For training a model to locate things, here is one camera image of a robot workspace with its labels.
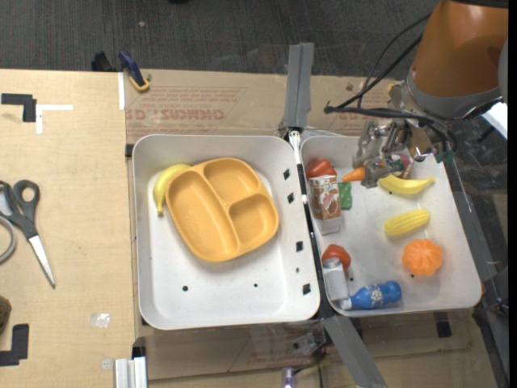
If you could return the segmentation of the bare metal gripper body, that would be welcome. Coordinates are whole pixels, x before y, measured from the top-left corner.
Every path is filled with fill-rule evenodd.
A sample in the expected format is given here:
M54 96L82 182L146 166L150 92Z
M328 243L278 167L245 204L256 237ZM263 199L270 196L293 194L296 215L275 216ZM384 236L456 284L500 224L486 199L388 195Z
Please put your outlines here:
M385 153L405 151L416 162L432 157L437 163L452 160L456 137L445 121L422 108L412 97L408 84L395 82L387 89L392 116L381 125L379 134Z

